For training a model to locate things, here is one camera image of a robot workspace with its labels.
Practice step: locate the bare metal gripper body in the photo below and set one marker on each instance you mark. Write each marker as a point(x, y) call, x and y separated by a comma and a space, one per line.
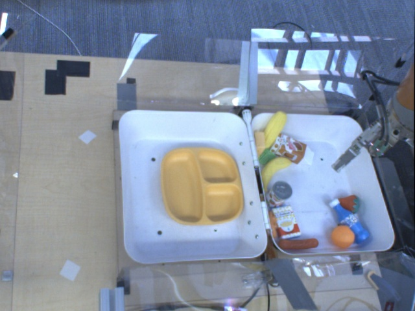
point(373, 134)

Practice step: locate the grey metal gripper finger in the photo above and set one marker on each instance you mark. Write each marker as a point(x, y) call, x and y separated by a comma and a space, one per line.
point(349, 160)
point(344, 156)

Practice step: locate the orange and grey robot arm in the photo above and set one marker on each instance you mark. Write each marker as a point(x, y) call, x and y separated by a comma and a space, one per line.
point(406, 92)

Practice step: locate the white plastic tray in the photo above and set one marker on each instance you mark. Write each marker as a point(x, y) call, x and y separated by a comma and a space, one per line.
point(142, 160)
point(324, 180)

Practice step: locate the red strawberry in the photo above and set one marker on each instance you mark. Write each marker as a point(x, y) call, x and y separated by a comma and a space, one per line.
point(350, 202)

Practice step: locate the brown and white carton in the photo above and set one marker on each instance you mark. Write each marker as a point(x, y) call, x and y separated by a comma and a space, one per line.
point(288, 147)

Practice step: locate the blue bottle with white cap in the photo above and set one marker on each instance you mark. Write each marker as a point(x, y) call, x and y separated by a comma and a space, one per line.
point(351, 220)

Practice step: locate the yellow corn with green husk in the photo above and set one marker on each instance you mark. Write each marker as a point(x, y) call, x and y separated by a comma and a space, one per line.
point(275, 168)

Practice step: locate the small can with grey lid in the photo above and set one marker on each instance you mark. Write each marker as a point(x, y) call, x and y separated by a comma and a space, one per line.
point(281, 191)

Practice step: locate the yellow corn cob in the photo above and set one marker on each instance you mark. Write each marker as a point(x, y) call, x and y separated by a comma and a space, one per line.
point(275, 126)

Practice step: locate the orange ball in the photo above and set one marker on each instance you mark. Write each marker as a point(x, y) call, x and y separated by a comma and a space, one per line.
point(342, 236)

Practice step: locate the orange-yellow block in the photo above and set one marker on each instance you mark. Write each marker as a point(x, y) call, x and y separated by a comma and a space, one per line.
point(259, 142)

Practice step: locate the red and white carton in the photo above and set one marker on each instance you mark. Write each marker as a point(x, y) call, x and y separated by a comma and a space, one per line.
point(287, 222)

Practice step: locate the thin black and white rod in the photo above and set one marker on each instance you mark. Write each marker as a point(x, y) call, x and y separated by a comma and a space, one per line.
point(251, 141)

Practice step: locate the red-brown sausage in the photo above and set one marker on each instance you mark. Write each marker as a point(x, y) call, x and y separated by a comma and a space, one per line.
point(298, 244)

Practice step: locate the yellow divided plate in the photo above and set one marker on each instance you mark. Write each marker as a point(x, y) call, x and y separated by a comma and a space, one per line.
point(181, 186)

